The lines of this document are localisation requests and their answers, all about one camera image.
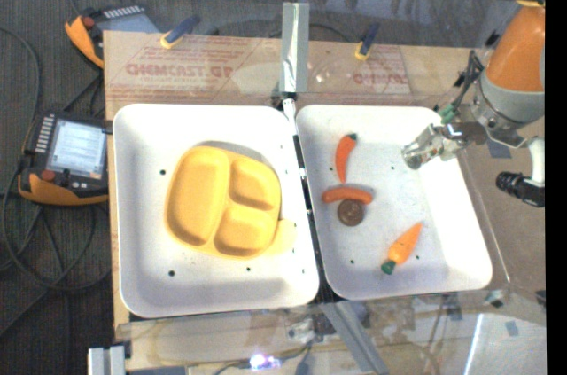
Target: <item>toy carrot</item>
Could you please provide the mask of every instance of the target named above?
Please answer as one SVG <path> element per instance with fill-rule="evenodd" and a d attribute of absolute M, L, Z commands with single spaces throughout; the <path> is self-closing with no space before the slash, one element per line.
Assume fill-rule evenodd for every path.
<path fill-rule="evenodd" d="M 356 146 L 356 134 L 342 136 L 338 141 L 335 151 L 335 168 L 337 169 L 338 179 L 341 183 L 346 181 L 346 163 L 348 156 Z"/>
<path fill-rule="evenodd" d="M 350 199 L 358 200 L 364 203 L 364 205 L 368 205 L 372 201 L 372 194 L 352 186 L 339 186 L 328 189 L 322 194 L 321 198 L 325 203 Z"/>
<path fill-rule="evenodd" d="M 388 250 L 388 262 L 382 264 L 383 272 L 392 274 L 396 265 L 402 264 L 409 258 L 414 252 L 422 227 L 422 223 L 416 223 L 396 239 Z"/>

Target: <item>brown round object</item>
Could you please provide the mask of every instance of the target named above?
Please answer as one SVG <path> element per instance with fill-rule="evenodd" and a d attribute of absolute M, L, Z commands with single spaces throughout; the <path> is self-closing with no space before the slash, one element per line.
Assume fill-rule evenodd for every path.
<path fill-rule="evenodd" d="M 340 222 L 353 227 L 362 222 L 364 205 L 358 200 L 343 200 L 338 204 L 337 215 Z"/>

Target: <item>light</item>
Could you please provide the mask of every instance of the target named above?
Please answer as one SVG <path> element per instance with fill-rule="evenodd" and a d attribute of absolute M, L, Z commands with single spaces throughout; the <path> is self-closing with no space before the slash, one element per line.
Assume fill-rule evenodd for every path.
<path fill-rule="evenodd" d="M 281 367 L 282 364 L 279 359 L 273 356 L 266 356 L 261 353 L 257 353 L 250 358 L 250 368 L 253 371 L 263 371 L 264 369 L 275 369 Z"/>

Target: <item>blue and yellow clamp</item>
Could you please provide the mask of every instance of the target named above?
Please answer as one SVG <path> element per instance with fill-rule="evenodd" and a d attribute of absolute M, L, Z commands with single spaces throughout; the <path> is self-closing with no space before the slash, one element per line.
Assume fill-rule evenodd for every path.
<path fill-rule="evenodd" d="M 370 56 L 370 46 L 374 42 L 374 38 L 376 38 L 379 27 L 380 24 L 372 24 L 369 28 L 369 31 L 362 38 L 362 41 L 359 42 L 358 46 L 356 47 L 356 52 L 354 53 L 354 56 L 357 59 L 361 61 L 368 59 L 368 57 Z"/>
<path fill-rule="evenodd" d="M 191 33 L 193 28 L 201 21 L 198 16 L 191 16 L 185 20 L 183 20 L 177 27 L 173 30 L 168 31 L 165 33 L 161 39 L 162 47 L 166 49 L 171 49 L 176 44 L 178 44 L 182 40 L 182 36 L 186 33 Z"/>

